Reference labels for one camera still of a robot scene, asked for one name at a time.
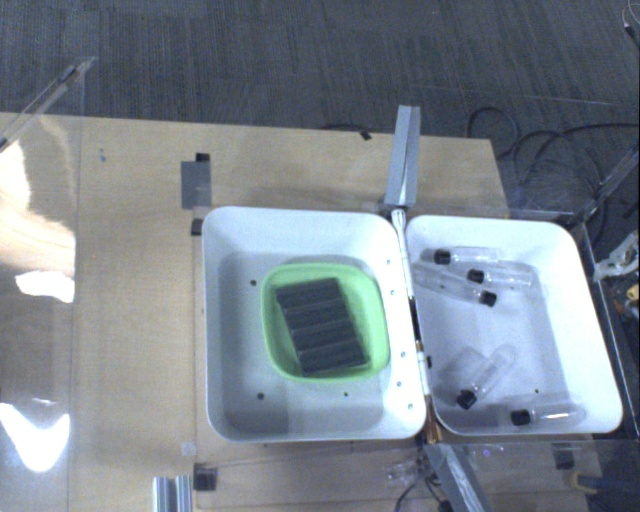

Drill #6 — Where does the black ribbed rectangular block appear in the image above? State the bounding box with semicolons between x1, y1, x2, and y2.
274;277;370;378

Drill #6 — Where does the green square bowl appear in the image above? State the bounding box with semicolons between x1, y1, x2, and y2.
259;262;391;386

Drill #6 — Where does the white plastic tray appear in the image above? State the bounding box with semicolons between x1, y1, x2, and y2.
404;214;625;438
200;205;428;444

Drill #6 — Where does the clear bottle with black cap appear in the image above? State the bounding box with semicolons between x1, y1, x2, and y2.
410;261;499;308
422;245;503;268
455;343;518;412
509;401;588;428
465;263;537;291

